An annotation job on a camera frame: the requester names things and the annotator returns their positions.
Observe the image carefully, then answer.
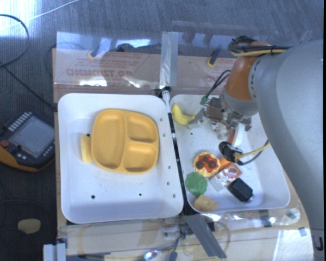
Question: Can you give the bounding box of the brown carton with red print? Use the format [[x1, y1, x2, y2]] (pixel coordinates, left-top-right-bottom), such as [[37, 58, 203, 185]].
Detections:
[[209, 163, 243, 192]]

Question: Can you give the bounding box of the yellow banana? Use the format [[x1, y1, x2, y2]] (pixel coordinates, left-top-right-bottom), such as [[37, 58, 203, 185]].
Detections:
[[171, 103, 196, 126]]

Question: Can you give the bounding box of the thin black and white rod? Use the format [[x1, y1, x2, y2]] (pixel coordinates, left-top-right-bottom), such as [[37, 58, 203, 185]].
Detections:
[[161, 89, 190, 215]]

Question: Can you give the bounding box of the yellow divided plate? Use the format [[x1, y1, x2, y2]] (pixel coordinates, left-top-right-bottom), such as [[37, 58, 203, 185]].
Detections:
[[91, 108, 160, 175]]

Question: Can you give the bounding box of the yellow cheese wedge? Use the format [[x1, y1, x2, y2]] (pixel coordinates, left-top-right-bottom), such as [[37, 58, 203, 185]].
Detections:
[[193, 194, 220, 212]]

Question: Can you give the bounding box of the white plastic tray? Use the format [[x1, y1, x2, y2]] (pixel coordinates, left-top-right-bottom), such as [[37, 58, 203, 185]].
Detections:
[[57, 92, 185, 225], [169, 94, 291, 215]]

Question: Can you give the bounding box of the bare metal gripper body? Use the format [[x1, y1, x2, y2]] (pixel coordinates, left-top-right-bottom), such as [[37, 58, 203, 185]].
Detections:
[[205, 96, 252, 132]]

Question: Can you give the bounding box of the toy pizza slice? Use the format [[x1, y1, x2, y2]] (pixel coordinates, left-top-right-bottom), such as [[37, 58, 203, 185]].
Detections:
[[192, 151, 222, 178]]

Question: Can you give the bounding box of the black box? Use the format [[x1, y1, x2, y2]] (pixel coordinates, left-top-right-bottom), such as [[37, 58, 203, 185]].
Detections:
[[227, 177, 254, 203]]

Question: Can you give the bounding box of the black cylinder on white bracket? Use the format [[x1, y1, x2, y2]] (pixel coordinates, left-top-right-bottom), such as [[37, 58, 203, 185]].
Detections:
[[218, 122, 248, 165]]

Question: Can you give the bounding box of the green toy lettuce leaf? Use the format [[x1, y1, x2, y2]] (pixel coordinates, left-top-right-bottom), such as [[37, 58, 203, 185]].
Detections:
[[185, 171, 208, 197]]

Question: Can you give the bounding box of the brown cardboard board red print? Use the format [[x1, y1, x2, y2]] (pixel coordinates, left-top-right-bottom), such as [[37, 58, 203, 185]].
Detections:
[[52, 47, 303, 228]]

